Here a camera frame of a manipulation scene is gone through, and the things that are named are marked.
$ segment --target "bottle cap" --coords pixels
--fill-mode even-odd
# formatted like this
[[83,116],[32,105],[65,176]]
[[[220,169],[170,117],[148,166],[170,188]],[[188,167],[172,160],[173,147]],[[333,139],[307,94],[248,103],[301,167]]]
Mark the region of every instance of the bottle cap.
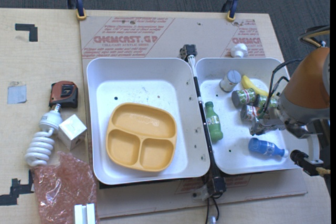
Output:
[[206,107],[206,108],[208,108],[209,106],[210,106],[211,108],[213,108],[213,107],[214,107],[213,102],[209,101],[209,102],[206,102],[206,103],[205,103],[205,107]]
[[244,43],[238,43],[231,49],[231,56],[234,58],[247,57],[248,49]]
[[289,155],[289,152],[288,152],[288,150],[285,150],[283,157],[284,157],[284,158],[287,158],[287,157],[288,157],[288,155]]

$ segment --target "black tape mark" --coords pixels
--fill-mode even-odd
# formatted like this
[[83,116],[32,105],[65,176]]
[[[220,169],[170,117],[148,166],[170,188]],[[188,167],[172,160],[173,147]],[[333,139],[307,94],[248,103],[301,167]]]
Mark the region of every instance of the black tape mark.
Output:
[[12,178],[12,186],[10,187],[9,194],[0,195],[0,206],[17,205],[17,198],[20,194],[34,193],[31,189],[31,186],[33,185],[33,177],[30,170],[28,172],[28,184],[21,185],[20,181],[21,180],[17,180],[17,178]]
[[37,42],[37,27],[31,24],[15,24],[17,31],[29,31],[29,41]]

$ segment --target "pink plastic wrap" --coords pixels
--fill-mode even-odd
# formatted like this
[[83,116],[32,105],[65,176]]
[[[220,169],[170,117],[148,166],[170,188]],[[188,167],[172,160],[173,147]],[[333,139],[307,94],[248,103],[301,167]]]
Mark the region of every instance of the pink plastic wrap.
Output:
[[48,165],[33,170],[42,224],[72,224],[75,205],[97,202],[96,182],[90,165],[70,153],[58,152],[58,155],[58,166]]

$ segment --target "banana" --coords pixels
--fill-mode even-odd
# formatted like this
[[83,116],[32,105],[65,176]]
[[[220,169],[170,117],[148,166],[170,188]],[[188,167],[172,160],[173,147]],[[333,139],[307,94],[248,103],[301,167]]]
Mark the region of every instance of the banana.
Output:
[[256,94],[268,96],[267,91],[264,91],[264,90],[258,88],[257,86],[255,86],[253,84],[253,82],[250,80],[250,78],[246,75],[242,76],[242,85],[243,85],[244,89],[252,88],[255,91]]

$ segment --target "blue bottle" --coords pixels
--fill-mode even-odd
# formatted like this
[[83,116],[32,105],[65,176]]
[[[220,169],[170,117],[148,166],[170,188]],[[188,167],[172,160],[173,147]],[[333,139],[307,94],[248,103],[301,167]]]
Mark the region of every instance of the blue bottle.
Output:
[[259,152],[266,156],[279,155],[284,158],[288,156],[288,150],[282,150],[272,142],[259,140],[257,138],[251,138],[250,142],[248,143],[248,149],[253,152]]

